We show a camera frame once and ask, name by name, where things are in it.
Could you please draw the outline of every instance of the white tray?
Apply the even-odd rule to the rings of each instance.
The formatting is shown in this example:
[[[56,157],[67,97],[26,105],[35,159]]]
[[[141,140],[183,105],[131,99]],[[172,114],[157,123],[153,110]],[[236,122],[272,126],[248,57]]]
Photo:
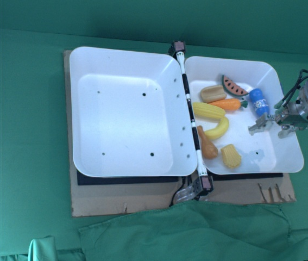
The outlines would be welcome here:
[[[70,55],[73,161],[91,177],[186,176],[197,167],[178,62],[91,47]]]
[[[274,114],[274,105],[283,98],[278,75],[267,63],[190,57],[185,61],[185,70],[192,102],[202,101],[199,95],[202,88],[221,84],[223,74],[247,91],[260,88],[270,107],[270,114]],[[213,160],[205,159],[207,168],[221,175],[300,171],[304,165],[304,158],[296,134],[292,133],[286,138],[279,139],[280,127],[274,124],[269,131],[251,136],[248,126],[254,125],[258,117],[249,96],[243,98],[249,102],[248,107],[227,112],[229,129],[224,136],[213,141],[219,149],[219,156]],[[213,128],[217,124],[198,116],[195,116],[195,120],[196,125],[202,125],[204,130]],[[222,162],[220,148],[227,144],[234,144],[242,156],[242,163],[236,169],[229,169]]]

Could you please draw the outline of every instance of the small corn piece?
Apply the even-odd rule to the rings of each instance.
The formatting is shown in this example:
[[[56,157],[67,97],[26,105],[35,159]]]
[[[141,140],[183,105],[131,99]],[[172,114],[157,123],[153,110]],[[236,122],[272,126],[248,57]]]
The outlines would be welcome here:
[[[233,144],[226,145],[220,149],[223,163],[229,168],[236,168],[241,164],[242,156],[236,151]]]
[[[212,119],[221,119],[225,116],[224,109],[205,102],[193,102],[192,109],[194,114]]]

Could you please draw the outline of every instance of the plastic toy fruit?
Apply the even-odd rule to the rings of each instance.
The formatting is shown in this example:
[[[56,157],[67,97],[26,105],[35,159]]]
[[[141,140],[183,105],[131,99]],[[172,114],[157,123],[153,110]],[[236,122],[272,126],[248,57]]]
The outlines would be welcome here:
[[[197,132],[201,141],[201,151],[203,157],[206,159],[213,159],[218,156],[218,148],[215,147],[212,141],[208,139],[208,137],[204,134],[203,127],[198,126]]]
[[[249,94],[247,91],[245,91],[245,89],[238,86],[236,83],[234,83],[230,78],[228,78],[225,75],[223,75],[222,77],[222,84],[224,86],[225,91],[233,96],[243,97]]]
[[[216,105],[224,110],[237,110],[241,107],[247,108],[247,101],[240,101],[238,98],[226,98],[224,100],[210,102],[211,105]]]
[[[214,140],[222,137],[229,128],[229,119],[222,117],[215,128],[208,129],[204,134],[208,139]]]

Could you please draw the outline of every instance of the blue plastic bottle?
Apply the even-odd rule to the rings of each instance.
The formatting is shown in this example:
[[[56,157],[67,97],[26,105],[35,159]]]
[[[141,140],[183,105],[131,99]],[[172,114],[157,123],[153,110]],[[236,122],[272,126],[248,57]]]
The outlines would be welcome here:
[[[255,112],[258,114],[258,116],[261,116],[264,113],[269,114],[268,104],[263,97],[262,91],[259,88],[250,91],[249,97],[253,103]]]

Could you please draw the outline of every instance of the carrot toy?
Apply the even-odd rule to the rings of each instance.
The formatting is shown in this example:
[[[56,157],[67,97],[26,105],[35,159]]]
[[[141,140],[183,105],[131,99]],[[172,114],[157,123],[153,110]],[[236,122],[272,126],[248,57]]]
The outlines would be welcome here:
[[[210,105],[215,105],[217,107],[220,107],[224,110],[237,110],[241,107],[246,108],[248,106],[247,101],[240,101],[236,98],[226,98],[224,100],[219,100],[215,102],[210,102]]]

